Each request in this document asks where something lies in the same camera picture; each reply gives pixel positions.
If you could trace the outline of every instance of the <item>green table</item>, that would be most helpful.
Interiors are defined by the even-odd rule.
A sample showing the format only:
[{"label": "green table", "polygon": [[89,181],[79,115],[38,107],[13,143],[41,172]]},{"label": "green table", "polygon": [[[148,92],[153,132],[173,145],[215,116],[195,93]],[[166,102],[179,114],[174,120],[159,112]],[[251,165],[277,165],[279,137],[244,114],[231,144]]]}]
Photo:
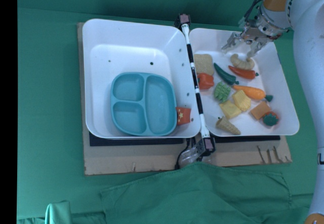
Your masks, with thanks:
[{"label": "green table", "polygon": [[[101,212],[100,190],[155,174],[84,176],[76,24],[91,18],[173,25],[173,21],[18,9],[17,219],[42,217],[49,203],[63,200],[71,203],[72,213]],[[288,32],[275,44],[300,121],[299,132],[287,137],[293,163],[240,169],[282,172],[297,205],[311,200],[317,144],[294,64],[292,37]]]}]

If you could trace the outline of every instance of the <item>toy food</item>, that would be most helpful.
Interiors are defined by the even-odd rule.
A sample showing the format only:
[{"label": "toy food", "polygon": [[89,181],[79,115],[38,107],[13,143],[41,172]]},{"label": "toy food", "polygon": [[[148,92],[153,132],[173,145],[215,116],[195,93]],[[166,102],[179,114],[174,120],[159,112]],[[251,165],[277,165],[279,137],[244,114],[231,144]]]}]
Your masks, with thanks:
[{"label": "toy food", "polygon": [[248,98],[243,90],[236,91],[232,98],[234,104],[242,111],[247,111],[251,107],[251,99]]},{"label": "toy food", "polygon": [[214,77],[205,72],[199,73],[197,75],[197,78],[198,78],[199,89],[207,90],[215,85]]},{"label": "toy food", "polygon": [[190,108],[176,107],[177,110],[177,125],[190,123]]},{"label": "toy food", "polygon": [[278,115],[273,111],[269,111],[262,116],[263,123],[267,126],[276,125],[279,121]]},{"label": "toy food", "polygon": [[241,135],[239,129],[230,123],[226,117],[222,117],[216,122],[216,128],[228,131],[234,135]]},{"label": "toy food", "polygon": [[193,55],[194,66],[196,68],[196,73],[207,73],[210,76],[214,74],[213,69],[213,58],[209,54],[195,54]]},{"label": "toy food", "polygon": [[244,70],[244,69],[240,69],[240,68],[236,68],[236,67],[233,67],[233,66],[228,66],[228,68],[233,72],[235,73],[236,75],[238,76],[241,76],[245,79],[254,79],[255,76],[258,76],[259,74],[257,72],[255,72],[254,70]]},{"label": "toy food", "polygon": [[267,101],[271,101],[273,98],[272,95],[266,95],[263,90],[256,87],[234,85],[233,88],[235,90],[243,90],[248,97],[254,100],[266,99]]},{"label": "toy food", "polygon": [[221,107],[224,115],[227,119],[232,119],[237,115],[241,114],[241,110],[230,100],[227,100],[223,103],[220,103],[219,106]]},{"label": "toy food", "polygon": [[271,108],[265,101],[262,101],[251,110],[251,114],[257,119],[261,119],[264,114],[271,111]]},{"label": "toy food", "polygon": [[227,100],[230,91],[231,88],[228,85],[219,82],[214,89],[214,97],[219,99],[221,102],[224,102]]},{"label": "toy food", "polygon": [[243,61],[238,58],[238,54],[233,54],[230,59],[234,67],[244,70],[252,70],[255,65],[250,57],[246,61]]},{"label": "toy food", "polygon": [[214,68],[218,75],[229,85],[239,84],[236,80],[236,76],[233,76],[227,72],[225,72],[222,68],[220,68],[216,63],[214,63]]}]

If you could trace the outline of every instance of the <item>blue plate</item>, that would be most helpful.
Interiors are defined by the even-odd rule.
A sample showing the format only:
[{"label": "blue plate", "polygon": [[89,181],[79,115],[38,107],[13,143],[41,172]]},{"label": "blue plate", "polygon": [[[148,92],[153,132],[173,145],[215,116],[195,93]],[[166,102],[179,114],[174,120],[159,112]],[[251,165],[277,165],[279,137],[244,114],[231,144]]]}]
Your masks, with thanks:
[{"label": "blue plate", "polygon": [[173,86],[157,74],[119,74],[111,84],[110,108],[116,127],[131,135],[166,136],[177,125]]}]

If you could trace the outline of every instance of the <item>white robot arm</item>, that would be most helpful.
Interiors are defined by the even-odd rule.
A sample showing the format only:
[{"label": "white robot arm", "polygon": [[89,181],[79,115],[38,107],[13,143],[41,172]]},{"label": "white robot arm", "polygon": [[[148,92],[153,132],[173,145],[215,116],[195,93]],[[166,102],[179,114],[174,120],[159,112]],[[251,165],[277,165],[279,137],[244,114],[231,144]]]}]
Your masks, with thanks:
[{"label": "white robot arm", "polygon": [[258,14],[249,19],[251,9],[259,1],[255,0],[246,13],[242,33],[234,32],[223,49],[245,42],[251,45],[251,57],[289,28],[294,31],[295,64],[318,145],[316,186],[305,224],[324,223],[324,0],[262,0]]}]

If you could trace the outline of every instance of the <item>green chili pepper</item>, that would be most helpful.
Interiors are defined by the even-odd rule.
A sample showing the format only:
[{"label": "green chili pepper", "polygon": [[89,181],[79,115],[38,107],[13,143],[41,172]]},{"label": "green chili pepper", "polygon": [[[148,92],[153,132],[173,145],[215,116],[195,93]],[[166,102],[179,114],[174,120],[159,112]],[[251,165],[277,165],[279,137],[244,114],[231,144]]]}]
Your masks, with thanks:
[{"label": "green chili pepper", "polygon": [[233,76],[227,72],[225,72],[222,68],[220,68],[216,63],[214,63],[214,68],[218,75],[229,85],[239,84],[236,80],[236,76]]}]

